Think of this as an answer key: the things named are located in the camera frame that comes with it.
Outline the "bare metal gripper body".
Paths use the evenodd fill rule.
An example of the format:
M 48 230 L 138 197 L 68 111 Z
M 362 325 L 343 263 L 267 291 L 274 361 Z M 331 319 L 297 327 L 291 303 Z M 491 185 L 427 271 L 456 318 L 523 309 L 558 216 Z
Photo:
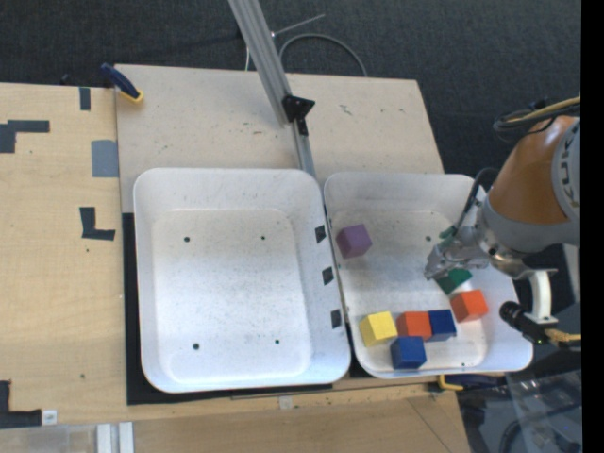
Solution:
M 523 262 L 523 253 L 505 246 L 492 231 L 481 226 L 450 226 L 439 238 L 439 277 L 453 270 L 488 266 L 512 279 L 528 278 L 532 273 Z

